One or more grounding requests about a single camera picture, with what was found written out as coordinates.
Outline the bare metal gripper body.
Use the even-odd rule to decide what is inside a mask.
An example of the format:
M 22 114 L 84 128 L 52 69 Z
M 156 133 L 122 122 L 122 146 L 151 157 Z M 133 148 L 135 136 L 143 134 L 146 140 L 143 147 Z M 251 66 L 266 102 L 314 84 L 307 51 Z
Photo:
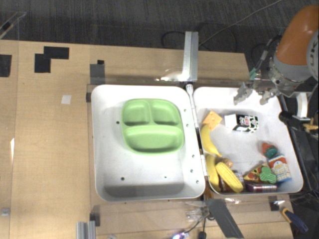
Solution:
M 291 97 L 299 82 L 293 81 L 282 75 L 277 69 L 253 68 L 249 72 L 250 87 L 263 97 L 273 97 L 283 94 L 286 97 Z

